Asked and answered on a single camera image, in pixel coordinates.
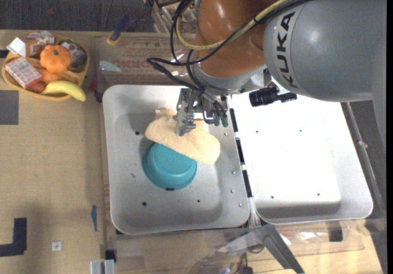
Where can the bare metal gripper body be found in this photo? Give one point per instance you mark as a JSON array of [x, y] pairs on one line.
[[191, 104]]

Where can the pale yellow bread loaf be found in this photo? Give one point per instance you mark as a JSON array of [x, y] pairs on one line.
[[193, 147]]

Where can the orange and white packet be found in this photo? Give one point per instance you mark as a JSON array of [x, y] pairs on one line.
[[38, 42]]

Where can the black cylinder on white bracket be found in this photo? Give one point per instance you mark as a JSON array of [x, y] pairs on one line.
[[264, 96]]

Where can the yellow divided plate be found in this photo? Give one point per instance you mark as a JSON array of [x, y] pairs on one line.
[[78, 77]]

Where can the orange pumpkin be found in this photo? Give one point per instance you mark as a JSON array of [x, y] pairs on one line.
[[55, 58]]

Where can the white plastic tray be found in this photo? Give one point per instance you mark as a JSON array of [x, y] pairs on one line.
[[301, 168], [172, 208]]

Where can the teal bowl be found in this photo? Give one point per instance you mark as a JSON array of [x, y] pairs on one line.
[[169, 169]]

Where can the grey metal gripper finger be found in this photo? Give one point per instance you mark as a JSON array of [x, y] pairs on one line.
[[179, 126], [191, 122]]

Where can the small printed can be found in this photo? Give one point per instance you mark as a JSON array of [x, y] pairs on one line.
[[75, 53]]

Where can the small white box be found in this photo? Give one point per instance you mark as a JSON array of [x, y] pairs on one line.
[[16, 46]]

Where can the yellow banana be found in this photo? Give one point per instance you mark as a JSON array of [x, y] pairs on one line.
[[66, 88]]

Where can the white and red carton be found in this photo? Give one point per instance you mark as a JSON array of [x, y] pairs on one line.
[[23, 72]]

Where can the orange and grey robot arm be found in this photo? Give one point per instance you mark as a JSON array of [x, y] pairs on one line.
[[322, 48]]

